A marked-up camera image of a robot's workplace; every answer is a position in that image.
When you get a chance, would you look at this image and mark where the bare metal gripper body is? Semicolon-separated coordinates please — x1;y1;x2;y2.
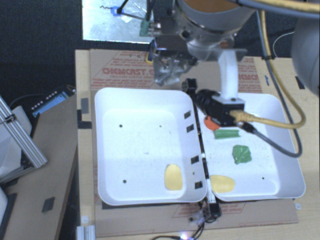
152;10;237;67

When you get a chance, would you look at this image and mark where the brown cardboard board, red print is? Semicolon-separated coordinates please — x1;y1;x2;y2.
89;48;300;238

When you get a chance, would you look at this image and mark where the orange toy carrot piece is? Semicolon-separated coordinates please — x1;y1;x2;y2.
203;116;221;131

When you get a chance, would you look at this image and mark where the white plastic tray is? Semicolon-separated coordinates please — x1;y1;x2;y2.
94;87;209;207
193;91;307;203

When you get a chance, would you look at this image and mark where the green toy bean stick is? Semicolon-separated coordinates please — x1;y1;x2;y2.
213;129;242;140

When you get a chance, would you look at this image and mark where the thin black and white rod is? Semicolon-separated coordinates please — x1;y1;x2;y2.
187;88;216;205

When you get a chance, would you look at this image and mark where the green toy leaf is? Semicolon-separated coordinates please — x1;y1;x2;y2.
232;144;253;166

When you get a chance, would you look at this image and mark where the yellow oval toy chip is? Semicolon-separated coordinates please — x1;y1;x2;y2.
164;163;184;191
209;174;236;194

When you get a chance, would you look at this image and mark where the black block with thin wires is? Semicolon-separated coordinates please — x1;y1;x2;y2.
181;78;199;94
188;200;223;225

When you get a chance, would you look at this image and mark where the black cylinder on white bracket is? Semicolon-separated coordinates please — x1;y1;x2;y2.
194;47;248;128

